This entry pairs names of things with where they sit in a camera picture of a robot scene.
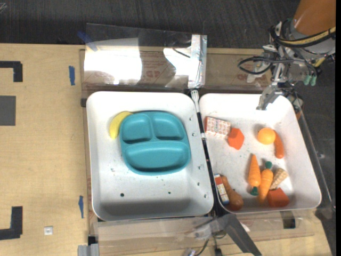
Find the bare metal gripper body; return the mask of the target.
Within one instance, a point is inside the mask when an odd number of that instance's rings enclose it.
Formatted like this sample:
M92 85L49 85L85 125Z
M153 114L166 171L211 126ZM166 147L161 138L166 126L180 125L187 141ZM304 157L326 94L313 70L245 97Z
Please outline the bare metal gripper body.
M298 49L291 48L278 48L275 58L272 72L273 84L288 82L294 85L303 82L306 86L316 85L318 70L315 59L305 58Z

